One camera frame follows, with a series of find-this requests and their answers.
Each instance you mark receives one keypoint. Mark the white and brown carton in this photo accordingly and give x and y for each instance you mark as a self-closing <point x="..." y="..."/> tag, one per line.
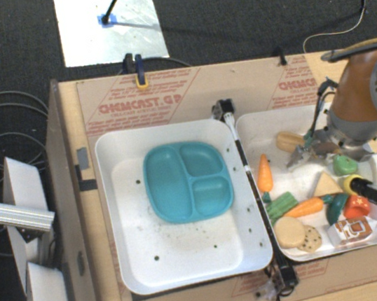
<point x="352" y="231"/>

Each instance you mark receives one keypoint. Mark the white plastic tray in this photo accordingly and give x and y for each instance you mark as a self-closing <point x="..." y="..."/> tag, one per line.
<point x="190" y="252"/>
<point x="296" y="179"/>

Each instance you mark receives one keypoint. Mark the orange carrot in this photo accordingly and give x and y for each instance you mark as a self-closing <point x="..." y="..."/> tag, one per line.
<point x="305" y="207"/>
<point x="264" y="175"/>

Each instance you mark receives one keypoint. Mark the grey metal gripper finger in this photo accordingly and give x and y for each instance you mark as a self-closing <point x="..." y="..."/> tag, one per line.
<point x="295" y="158"/>
<point x="307" y="148"/>

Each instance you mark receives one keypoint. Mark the round tan biscuit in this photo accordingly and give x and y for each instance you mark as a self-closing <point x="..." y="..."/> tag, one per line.
<point x="289" y="232"/>

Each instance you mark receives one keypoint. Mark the thin black and white rod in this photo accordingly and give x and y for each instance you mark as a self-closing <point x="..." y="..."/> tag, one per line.
<point x="244" y="158"/>

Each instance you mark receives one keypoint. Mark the beige bread roll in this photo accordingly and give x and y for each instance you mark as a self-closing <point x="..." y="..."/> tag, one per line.
<point x="288" y="141"/>

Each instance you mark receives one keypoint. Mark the green ribbed toy vegetable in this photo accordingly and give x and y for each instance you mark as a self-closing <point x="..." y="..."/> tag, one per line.
<point x="280" y="206"/>

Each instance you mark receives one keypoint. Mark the tan cheese wedge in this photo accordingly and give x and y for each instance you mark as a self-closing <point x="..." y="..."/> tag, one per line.
<point x="327" y="186"/>

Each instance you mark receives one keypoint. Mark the brown cardboard board red print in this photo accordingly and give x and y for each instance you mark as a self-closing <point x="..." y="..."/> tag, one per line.
<point x="172" y="95"/>

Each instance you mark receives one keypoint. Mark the green toy pepper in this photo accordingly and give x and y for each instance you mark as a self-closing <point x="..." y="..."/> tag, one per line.
<point x="344" y="165"/>

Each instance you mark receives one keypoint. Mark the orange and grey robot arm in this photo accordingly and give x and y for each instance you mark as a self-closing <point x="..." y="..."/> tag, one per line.
<point x="360" y="90"/>

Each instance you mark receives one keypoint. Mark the black cylinder on white bracket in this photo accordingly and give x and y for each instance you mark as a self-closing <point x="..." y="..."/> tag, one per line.
<point x="368" y="188"/>

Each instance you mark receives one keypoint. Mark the blue divided plate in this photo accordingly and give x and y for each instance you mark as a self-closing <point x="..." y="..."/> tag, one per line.
<point x="169" y="184"/>

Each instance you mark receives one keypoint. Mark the chocolate chip cookie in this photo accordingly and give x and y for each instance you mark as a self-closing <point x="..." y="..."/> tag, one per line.
<point x="312" y="240"/>

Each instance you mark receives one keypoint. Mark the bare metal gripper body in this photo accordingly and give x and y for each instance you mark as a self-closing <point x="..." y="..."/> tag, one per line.
<point x="328" y="147"/>

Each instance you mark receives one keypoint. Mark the dark green curved toy vegetable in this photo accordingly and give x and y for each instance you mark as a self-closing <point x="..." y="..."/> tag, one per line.
<point x="336" y="208"/>

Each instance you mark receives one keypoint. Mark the yellow round object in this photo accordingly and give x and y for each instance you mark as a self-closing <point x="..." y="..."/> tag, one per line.
<point x="346" y="183"/>

